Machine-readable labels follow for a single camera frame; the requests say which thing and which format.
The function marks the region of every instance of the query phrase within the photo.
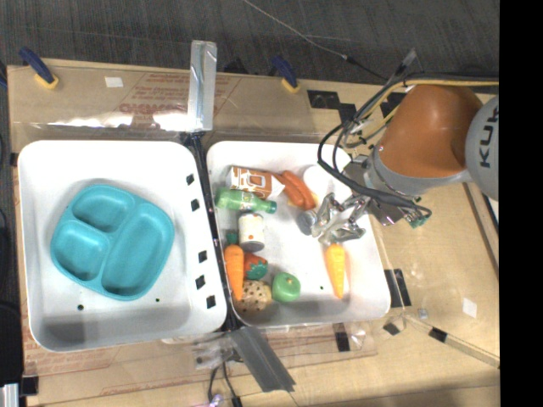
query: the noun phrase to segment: orange carrot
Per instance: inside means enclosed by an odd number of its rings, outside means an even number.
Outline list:
[[[227,234],[228,245],[224,249],[227,277],[236,300],[244,295],[244,250],[237,244],[238,234]]]
[[[304,208],[304,195],[290,182],[287,181],[283,176],[279,174],[273,174],[279,182],[281,182],[285,188],[284,193],[287,195],[287,198],[293,205],[296,205],[298,208]]]
[[[313,198],[313,193],[311,193],[311,190],[309,187],[305,184],[304,180],[298,177],[296,174],[291,172],[290,170],[285,170],[282,173],[282,177],[290,182],[296,190],[298,190],[302,197],[304,198],[304,209],[314,209],[315,208],[315,199]]]
[[[345,250],[340,244],[332,243],[325,253],[328,277],[332,283],[333,293],[337,298],[343,298],[345,276]]]

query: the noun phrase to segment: toy can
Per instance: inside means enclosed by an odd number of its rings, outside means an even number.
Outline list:
[[[264,219],[258,213],[244,213],[238,219],[239,245],[244,252],[258,252],[264,244]]]

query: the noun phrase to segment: white tray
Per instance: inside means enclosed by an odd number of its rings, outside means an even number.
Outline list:
[[[19,180],[30,329],[44,348],[72,351],[199,335],[224,322],[226,299],[199,174],[183,145],[33,142],[20,153]],[[108,298],[73,282],[57,270],[49,253],[70,200],[98,183],[146,198],[175,226],[165,268],[149,292],[133,301]]]
[[[208,171],[213,193],[224,187],[227,172],[233,165],[254,169],[283,172],[291,170],[301,176],[317,161],[316,144],[281,142],[218,142],[207,154]],[[330,162],[333,146],[325,145],[323,158]],[[350,161],[349,155],[338,151],[338,167]],[[320,200],[327,192],[334,191],[336,199],[343,202],[350,189],[320,168],[322,182],[316,190]],[[383,265],[373,235],[368,215],[358,220],[366,234],[344,243],[349,257],[346,266],[346,283],[343,299],[333,295],[323,257],[322,245],[316,238],[304,235],[296,225],[300,210],[288,205],[284,193],[277,199],[275,214],[261,213],[265,222],[266,246],[258,255],[268,260],[270,282],[279,271],[287,271],[301,282],[301,294],[294,302],[272,303],[260,313],[238,315],[250,326],[280,327],[347,321],[367,321],[380,318],[389,311],[390,292],[384,276]],[[216,208],[221,245],[226,243],[226,232],[237,229],[238,212]]]

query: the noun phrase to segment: teal plate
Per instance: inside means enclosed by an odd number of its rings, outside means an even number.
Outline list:
[[[65,276],[118,300],[140,298],[170,255],[170,217],[144,198],[109,185],[85,187],[72,199],[51,240]]]

